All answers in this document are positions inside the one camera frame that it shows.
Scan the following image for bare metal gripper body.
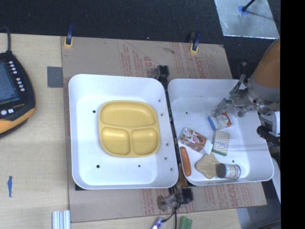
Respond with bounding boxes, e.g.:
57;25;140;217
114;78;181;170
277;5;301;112
231;89;281;115

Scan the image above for blue white red packet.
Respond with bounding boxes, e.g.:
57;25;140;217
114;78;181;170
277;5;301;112
207;112;234;131

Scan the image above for white plastic tray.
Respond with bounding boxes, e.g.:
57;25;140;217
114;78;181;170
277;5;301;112
167;78;275;187
68;73;180;190

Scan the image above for green and white patterned packet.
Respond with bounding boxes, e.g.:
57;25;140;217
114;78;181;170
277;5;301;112
211;129;230;156

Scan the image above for brown and white carton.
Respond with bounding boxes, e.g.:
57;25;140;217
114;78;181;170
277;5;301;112
178;126;214;155

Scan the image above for thin black rod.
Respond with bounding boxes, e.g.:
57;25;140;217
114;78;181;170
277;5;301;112
162;74;184;188

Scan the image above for small white can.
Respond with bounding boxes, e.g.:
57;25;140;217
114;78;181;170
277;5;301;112
216;163;242;180

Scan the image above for tan bread slice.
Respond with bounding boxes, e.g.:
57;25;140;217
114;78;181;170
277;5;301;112
194;153;221;180

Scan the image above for orange sausage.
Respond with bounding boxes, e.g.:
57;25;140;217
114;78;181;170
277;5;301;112
179;146;192;177

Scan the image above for yellow divided plate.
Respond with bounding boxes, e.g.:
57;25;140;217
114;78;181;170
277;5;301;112
98;100;161;158

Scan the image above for green toy vegetable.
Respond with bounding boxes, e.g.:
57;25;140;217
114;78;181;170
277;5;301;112
179;216;193;229

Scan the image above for brown cardboard board red print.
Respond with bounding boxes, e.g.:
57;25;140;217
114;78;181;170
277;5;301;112
60;36;268;223

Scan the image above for black cylinder on white bracket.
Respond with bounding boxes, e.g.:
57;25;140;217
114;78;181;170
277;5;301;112
256;111;281;146

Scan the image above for black block with thin wires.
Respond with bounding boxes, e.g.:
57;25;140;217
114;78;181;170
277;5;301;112
180;187;194;204
155;65;171;80

